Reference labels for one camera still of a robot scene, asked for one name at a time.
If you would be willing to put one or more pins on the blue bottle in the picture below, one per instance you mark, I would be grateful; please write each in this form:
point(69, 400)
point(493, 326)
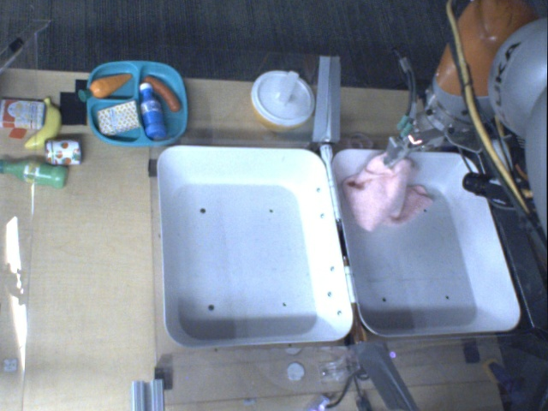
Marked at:
point(152, 114)

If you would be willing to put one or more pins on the brown sausage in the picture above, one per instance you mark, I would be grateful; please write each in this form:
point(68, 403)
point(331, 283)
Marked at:
point(164, 93)

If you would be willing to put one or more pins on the orange carrot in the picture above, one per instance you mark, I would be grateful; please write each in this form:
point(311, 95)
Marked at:
point(109, 85)

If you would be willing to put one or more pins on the yellow cup with white lid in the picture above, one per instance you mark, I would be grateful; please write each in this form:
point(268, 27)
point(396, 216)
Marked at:
point(282, 101)

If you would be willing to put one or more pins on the blue divided plate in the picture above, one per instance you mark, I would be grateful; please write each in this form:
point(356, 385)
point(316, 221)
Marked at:
point(128, 137)

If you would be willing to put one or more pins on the white and orange carton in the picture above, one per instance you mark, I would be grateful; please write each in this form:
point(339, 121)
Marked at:
point(21, 114)

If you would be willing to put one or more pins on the green bottle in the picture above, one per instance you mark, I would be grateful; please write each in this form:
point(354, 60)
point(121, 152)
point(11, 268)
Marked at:
point(38, 174)

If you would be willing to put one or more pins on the white can with orange print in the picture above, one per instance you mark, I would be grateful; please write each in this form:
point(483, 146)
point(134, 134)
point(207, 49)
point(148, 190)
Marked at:
point(63, 151)

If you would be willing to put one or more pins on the white plastic tray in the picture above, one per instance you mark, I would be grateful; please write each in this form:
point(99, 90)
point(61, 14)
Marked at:
point(252, 246)
point(432, 263)

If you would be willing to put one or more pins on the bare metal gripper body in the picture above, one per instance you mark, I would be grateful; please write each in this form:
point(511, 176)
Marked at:
point(432, 133)

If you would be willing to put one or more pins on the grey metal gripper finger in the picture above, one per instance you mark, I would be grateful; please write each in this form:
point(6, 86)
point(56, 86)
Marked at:
point(404, 150)
point(391, 150)

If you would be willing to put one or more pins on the pink cloth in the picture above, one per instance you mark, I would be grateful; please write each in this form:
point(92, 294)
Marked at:
point(381, 195)

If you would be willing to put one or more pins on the yellow banana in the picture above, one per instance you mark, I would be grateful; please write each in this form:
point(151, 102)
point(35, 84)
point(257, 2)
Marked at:
point(48, 129)

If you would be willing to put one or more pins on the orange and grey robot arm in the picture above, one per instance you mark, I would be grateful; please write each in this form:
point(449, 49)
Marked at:
point(484, 32)

